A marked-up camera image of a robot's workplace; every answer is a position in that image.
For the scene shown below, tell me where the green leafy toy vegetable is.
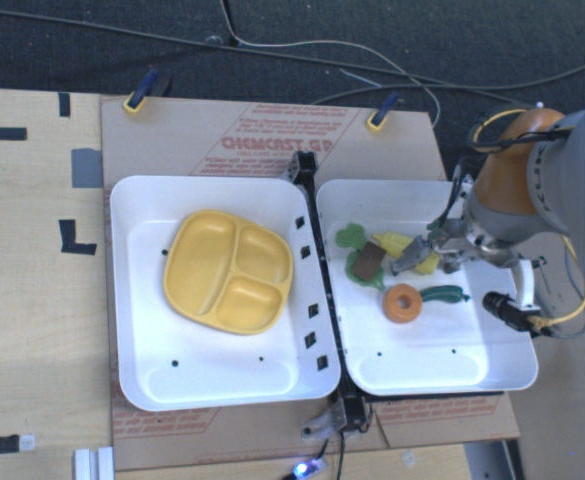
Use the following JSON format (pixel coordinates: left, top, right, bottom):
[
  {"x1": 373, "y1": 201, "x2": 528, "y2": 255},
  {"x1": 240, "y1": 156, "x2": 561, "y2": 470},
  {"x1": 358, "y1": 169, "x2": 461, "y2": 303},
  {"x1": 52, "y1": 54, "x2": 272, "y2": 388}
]
[{"x1": 344, "y1": 247, "x2": 386, "y2": 291}]

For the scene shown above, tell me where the brown rectangular block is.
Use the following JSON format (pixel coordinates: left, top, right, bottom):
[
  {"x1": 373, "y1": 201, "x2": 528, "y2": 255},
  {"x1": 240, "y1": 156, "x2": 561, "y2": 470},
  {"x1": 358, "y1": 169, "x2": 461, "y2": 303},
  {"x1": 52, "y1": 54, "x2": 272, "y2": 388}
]
[{"x1": 351, "y1": 240, "x2": 388, "y2": 283}]

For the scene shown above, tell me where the black block with thin wires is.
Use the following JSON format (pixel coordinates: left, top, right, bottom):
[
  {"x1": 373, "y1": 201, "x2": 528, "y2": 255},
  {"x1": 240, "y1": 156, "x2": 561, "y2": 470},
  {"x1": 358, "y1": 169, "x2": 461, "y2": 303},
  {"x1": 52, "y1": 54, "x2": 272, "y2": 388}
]
[
  {"x1": 300, "y1": 392, "x2": 374, "y2": 442},
  {"x1": 285, "y1": 150, "x2": 320, "y2": 186}
]

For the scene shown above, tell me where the black cylinder on white bracket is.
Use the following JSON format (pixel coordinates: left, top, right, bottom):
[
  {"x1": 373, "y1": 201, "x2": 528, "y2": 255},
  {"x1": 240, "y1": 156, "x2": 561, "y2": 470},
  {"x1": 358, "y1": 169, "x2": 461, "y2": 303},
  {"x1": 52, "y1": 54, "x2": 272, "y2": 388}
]
[{"x1": 481, "y1": 259, "x2": 544, "y2": 335}]

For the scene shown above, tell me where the green broccoli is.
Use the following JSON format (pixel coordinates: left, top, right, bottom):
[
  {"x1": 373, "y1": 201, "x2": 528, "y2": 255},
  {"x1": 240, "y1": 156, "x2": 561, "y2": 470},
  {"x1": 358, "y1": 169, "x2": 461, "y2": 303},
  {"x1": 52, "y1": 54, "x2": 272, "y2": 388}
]
[{"x1": 335, "y1": 223, "x2": 369, "y2": 252}]

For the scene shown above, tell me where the yellow divided plate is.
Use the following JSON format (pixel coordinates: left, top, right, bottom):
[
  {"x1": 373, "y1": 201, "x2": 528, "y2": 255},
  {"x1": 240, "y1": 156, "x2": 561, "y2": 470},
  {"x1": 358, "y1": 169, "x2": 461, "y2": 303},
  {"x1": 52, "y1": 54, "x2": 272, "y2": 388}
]
[{"x1": 162, "y1": 209, "x2": 295, "y2": 337}]

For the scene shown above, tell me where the orange doughnut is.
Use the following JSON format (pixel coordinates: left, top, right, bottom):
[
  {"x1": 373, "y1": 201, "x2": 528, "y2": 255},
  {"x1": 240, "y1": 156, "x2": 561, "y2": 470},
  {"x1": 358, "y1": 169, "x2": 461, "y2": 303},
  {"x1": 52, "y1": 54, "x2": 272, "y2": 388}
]
[{"x1": 382, "y1": 283, "x2": 424, "y2": 325}]

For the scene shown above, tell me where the dark green toy pepper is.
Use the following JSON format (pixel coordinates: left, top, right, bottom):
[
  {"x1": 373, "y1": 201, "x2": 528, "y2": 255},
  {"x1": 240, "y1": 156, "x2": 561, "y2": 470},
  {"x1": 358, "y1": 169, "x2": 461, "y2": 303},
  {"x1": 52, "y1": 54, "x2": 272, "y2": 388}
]
[{"x1": 419, "y1": 284, "x2": 472, "y2": 306}]

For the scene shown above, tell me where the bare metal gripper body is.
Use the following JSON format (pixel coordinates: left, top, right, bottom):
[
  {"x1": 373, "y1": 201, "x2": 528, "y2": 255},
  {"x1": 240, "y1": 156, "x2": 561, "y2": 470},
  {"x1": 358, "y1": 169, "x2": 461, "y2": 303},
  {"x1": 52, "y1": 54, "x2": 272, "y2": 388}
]
[{"x1": 425, "y1": 216, "x2": 521, "y2": 270}]

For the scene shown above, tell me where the thin black rod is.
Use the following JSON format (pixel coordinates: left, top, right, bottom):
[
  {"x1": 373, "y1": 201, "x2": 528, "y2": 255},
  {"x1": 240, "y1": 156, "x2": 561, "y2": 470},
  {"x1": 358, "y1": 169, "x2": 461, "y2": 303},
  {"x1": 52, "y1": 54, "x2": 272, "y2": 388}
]
[{"x1": 303, "y1": 180, "x2": 351, "y2": 397}]

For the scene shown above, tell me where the brown cardboard board red print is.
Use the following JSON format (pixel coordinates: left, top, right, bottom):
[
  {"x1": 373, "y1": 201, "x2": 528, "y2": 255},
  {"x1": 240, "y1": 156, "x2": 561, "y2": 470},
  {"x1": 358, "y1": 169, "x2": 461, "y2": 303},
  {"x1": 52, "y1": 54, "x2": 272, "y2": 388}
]
[{"x1": 100, "y1": 95, "x2": 521, "y2": 472}]

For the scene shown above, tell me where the yellow squeeze bottle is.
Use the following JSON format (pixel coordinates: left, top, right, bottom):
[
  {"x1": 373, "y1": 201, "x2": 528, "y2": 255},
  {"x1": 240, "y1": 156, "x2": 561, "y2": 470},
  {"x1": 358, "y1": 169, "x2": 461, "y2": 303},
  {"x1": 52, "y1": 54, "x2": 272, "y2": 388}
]
[{"x1": 371, "y1": 232, "x2": 442, "y2": 276}]

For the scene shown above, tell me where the white plastic tray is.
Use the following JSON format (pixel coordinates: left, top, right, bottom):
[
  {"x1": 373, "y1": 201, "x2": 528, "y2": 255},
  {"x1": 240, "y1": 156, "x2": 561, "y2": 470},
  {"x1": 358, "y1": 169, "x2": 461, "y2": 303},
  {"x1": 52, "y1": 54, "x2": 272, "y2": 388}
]
[
  {"x1": 315, "y1": 178, "x2": 540, "y2": 397},
  {"x1": 109, "y1": 175, "x2": 343, "y2": 413}
]

